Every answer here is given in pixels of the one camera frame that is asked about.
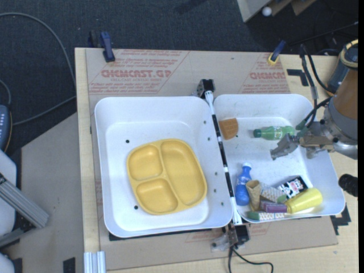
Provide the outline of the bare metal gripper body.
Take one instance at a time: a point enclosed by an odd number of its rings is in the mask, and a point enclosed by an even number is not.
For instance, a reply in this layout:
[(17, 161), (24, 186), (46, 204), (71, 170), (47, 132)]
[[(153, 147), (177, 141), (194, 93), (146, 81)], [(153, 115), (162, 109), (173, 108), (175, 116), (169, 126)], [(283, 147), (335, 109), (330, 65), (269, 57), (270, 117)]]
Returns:
[(358, 134), (356, 125), (340, 124), (330, 120), (314, 122), (308, 131), (300, 136), (302, 147), (320, 147), (327, 152), (337, 152), (353, 160), (358, 159)]

